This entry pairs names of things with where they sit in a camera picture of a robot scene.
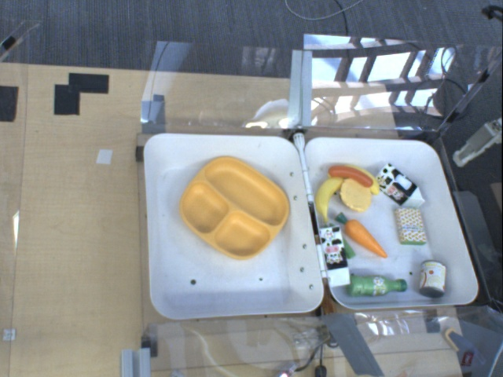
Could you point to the yellow divided plate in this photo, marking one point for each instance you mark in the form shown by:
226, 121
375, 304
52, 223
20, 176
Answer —
236, 189

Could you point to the thin black and white rod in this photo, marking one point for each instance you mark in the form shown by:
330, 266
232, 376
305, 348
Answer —
303, 164

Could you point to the yellow banana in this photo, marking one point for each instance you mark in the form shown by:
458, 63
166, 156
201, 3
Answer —
325, 195

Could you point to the red sausage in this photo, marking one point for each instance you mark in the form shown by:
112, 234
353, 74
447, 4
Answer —
349, 172

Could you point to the tan round biscuit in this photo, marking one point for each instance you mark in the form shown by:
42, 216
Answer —
355, 195

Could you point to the cow print carton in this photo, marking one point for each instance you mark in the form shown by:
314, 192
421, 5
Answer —
397, 185
334, 249

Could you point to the orange carrot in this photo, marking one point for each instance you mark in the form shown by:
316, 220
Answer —
363, 236

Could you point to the white plastic tray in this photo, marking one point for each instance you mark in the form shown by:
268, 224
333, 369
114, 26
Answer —
173, 281
440, 234

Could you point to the green bottle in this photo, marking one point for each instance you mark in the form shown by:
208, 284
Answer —
371, 286

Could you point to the yellow and green packet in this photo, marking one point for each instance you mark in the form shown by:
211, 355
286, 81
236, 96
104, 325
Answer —
410, 226

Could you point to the small yellow and grey can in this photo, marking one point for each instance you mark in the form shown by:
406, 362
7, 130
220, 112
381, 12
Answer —
432, 277

